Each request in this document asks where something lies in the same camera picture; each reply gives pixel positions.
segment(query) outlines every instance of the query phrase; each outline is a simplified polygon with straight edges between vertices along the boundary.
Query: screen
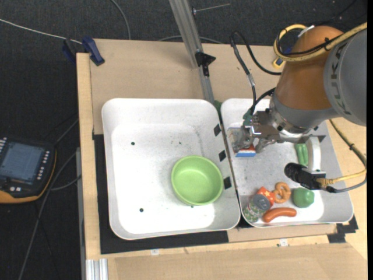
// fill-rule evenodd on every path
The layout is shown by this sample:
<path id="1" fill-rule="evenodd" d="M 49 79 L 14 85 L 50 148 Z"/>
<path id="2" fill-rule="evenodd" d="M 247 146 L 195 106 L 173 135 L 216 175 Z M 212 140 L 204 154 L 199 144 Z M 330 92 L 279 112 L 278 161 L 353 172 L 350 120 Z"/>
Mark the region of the screen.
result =
<path id="1" fill-rule="evenodd" d="M 0 165 L 0 175 L 32 183 L 40 165 L 44 149 L 17 142 L 8 143 Z"/>

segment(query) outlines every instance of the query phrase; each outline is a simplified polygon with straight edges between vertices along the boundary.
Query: green bowl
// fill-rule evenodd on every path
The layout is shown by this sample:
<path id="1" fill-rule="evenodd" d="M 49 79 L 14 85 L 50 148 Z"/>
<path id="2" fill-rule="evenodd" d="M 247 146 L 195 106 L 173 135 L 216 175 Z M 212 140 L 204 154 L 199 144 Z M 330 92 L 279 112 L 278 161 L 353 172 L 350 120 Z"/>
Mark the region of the green bowl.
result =
<path id="1" fill-rule="evenodd" d="M 223 192 L 223 177 L 219 168 L 201 156 L 180 159 L 171 173 L 176 196 L 188 205 L 213 203 Z"/>

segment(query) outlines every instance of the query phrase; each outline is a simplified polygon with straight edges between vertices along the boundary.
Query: white tray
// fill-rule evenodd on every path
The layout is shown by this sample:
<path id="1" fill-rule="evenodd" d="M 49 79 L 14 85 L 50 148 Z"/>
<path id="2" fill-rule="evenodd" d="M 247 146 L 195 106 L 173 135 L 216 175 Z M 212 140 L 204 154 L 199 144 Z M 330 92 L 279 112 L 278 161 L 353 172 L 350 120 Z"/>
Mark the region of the white tray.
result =
<path id="1" fill-rule="evenodd" d="M 242 116 L 251 107 L 252 99 L 230 99 L 226 100 L 221 107 L 221 116 L 224 129 L 239 127 L 242 125 Z M 262 100 L 256 106 L 256 110 L 263 111 L 269 107 L 269 100 Z M 326 135 L 321 142 L 321 169 L 326 172 L 327 178 L 342 175 L 333 149 L 332 141 L 325 123 L 313 132 L 313 135 Z M 286 182 L 291 189 L 300 187 L 298 183 L 290 180 L 284 174 L 287 163 L 298 163 L 297 154 L 293 143 L 276 143 L 269 145 L 262 153 L 254 157 L 235 157 L 230 141 L 228 150 L 237 185 L 241 210 L 248 205 L 248 200 L 261 186 L 269 191 L 275 189 L 279 181 Z M 336 188 L 345 188 L 344 182 L 333 185 Z M 256 227 L 286 226 L 313 223 L 343 223 L 349 221 L 353 216 L 353 206 L 348 192 L 333 194 L 326 191 L 316 190 L 315 202 L 308 208 L 298 208 L 288 200 L 283 204 L 274 204 L 274 207 L 292 207 L 297 210 L 297 216 L 293 218 L 278 217 L 273 222 L 265 223 L 259 219 L 251 225 Z"/>
<path id="2" fill-rule="evenodd" d="M 216 109 L 204 100 L 112 99 L 102 109 L 110 225 L 127 240 L 234 228 L 240 206 Z M 204 206 L 183 204 L 171 186 L 175 162 L 204 156 L 232 186 Z"/>

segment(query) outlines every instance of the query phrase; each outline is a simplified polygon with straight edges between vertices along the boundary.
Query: black floor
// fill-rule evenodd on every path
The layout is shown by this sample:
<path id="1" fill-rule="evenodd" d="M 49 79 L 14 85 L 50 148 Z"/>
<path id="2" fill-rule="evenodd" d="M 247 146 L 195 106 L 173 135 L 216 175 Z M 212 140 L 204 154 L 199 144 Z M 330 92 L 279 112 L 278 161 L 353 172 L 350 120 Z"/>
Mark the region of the black floor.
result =
<path id="1" fill-rule="evenodd" d="M 115 0 L 134 40 L 178 34 L 168 0 Z M 327 22 L 343 31 L 367 20 L 367 0 L 190 0 L 199 12 L 199 34 L 228 43 L 239 30 L 252 45 L 272 45 L 293 23 Z M 81 40 L 84 36 L 127 39 L 124 18 L 109 0 L 0 0 L 0 19 Z M 55 142 L 77 119 L 75 67 L 62 40 L 0 22 L 0 134 Z M 79 146 L 74 126 L 58 143 L 57 170 Z M 76 177 L 75 160 L 56 186 Z M 18 279 L 43 199 L 0 205 L 0 279 Z M 76 186 L 51 192 L 28 256 L 23 278 L 80 279 Z"/>

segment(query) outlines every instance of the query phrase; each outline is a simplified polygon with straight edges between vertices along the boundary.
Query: toy pretzel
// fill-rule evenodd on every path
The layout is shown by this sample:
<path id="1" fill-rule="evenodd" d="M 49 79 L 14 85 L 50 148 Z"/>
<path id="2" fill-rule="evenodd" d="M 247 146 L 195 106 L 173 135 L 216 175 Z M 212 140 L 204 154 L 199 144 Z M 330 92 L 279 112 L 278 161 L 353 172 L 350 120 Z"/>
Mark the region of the toy pretzel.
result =
<path id="1" fill-rule="evenodd" d="M 281 181 L 275 185 L 275 188 L 272 191 L 275 194 L 275 203 L 284 203 L 290 198 L 291 191 L 287 183 Z"/>

